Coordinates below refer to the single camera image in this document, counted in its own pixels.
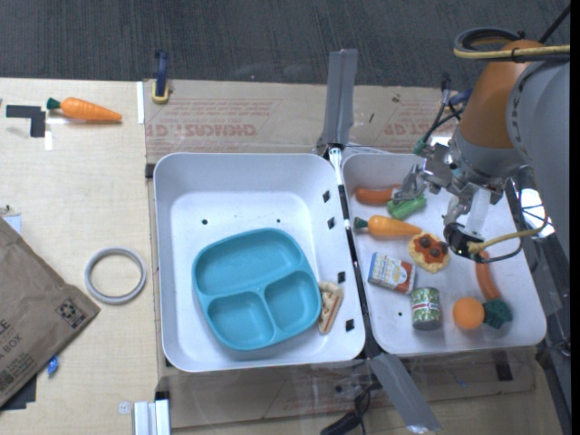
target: light wood surface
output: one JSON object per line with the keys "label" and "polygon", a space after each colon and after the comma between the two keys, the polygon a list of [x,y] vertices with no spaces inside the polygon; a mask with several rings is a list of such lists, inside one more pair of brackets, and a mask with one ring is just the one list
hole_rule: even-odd
{"label": "light wood surface", "polygon": [[[53,149],[28,135],[30,120],[5,117],[8,104],[41,106],[48,97],[99,103],[123,115],[115,125],[53,125]],[[137,251],[151,266],[150,209],[144,177],[145,136],[138,124],[135,82],[0,79],[0,204],[22,213],[22,235],[66,282],[87,291],[90,257],[112,246]],[[105,293],[127,292],[137,269],[124,259],[98,265],[94,281]],[[100,304],[97,318],[60,354],[49,378],[38,376],[36,402],[1,411],[0,433],[131,434],[120,403],[152,401],[158,382],[151,281],[133,301]],[[431,408],[441,433],[557,434],[561,429],[545,376],[532,362],[532,391],[454,401]],[[175,430],[187,434],[318,433],[341,414]],[[409,433],[394,408],[374,410],[369,433]]]}

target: orange carrot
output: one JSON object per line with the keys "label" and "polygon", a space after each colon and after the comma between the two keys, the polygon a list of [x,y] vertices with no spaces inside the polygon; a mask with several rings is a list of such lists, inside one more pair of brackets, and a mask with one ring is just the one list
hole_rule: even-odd
{"label": "orange carrot", "polygon": [[384,205],[392,199],[392,192],[400,187],[399,185],[390,188],[372,189],[357,188],[354,191],[356,199],[365,205]]}
{"label": "orange carrot", "polygon": [[360,217],[354,218],[355,228],[369,229],[369,233],[377,237],[415,236],[422,232],[420,227],[400,221],[393,217],[374,215],[368,221]]}
{"label": "orange carrot", "polygon": [[[479,254],[485,259],[489,258],[487,251],[481,251]],[[478,279],[481,293],[486,297],[487,300],[493,300],[495,298],[501,297],[501,293],[499,292],[496,284],[493,281],[493,278],[491,277],[491,271],[489,270],[488,263],[476,263],[475,274],[476,278]]]}
{"label": "orange carrot", "polygon": [[49,98],[46,108],[54,110],[60,108],[69,118],[88,121],[120,121],[122,116],[115,111],[107,110],[85,100],[69,97],[63,101]]}

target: orange fruit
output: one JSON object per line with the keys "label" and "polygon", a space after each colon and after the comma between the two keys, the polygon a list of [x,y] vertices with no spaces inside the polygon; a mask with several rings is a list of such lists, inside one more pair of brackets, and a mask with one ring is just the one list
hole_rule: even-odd
{"label": "orange fruit", "polygon": [[483,304],[472,296],[464,296],[453,305],[453,320],[464,329],[479,327],[485,317]]}

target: brown paper bag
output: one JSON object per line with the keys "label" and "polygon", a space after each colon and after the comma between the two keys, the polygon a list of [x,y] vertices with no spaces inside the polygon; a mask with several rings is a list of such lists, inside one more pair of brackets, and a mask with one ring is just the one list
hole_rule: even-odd
{"label": "brown paper bag", "polygon": [[0,407],[99,311],[0,217]]}

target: blue divided tray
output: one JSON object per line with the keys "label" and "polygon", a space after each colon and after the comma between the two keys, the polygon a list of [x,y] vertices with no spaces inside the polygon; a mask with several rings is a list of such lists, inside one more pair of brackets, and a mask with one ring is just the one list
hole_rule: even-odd
{"label": "blue divided tray", "polygon": [[211,330],[235,350],[287,340],[320,314],[312,268],[302,248],[282,230],[251,230],[206,246],[191,275]]}

